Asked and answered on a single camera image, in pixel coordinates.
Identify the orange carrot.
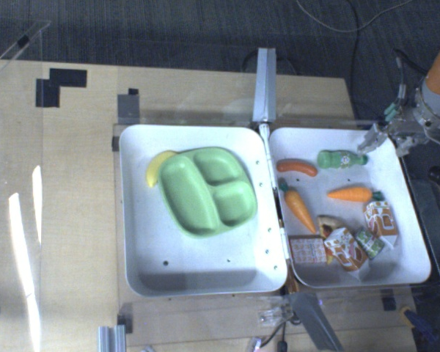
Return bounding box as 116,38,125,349
278,179,318,235
326,186,385,203

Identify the orange sausage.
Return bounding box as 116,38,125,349
276,158,319,178

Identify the pale wood board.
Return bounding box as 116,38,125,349
114,64,419,348

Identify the orange and white carton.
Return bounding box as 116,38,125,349
323,227,370,272
363,200,400,249

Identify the white plastic tray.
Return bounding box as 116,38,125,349
268,126,433,290
118,123,289,298

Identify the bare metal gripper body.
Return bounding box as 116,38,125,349
386,100,440,158

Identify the green plastic bottle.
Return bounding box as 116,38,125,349
316,149,369,170

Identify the green divided plate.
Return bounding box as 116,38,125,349
157,146,259,239

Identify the pizza slice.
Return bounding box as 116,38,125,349
316,214,344,240

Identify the green and white carton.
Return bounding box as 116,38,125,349
354,227,386,260

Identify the orange and white flat packet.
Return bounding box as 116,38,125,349
288,234,329,265

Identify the yellow banana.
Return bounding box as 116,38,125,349
145,150,179,188

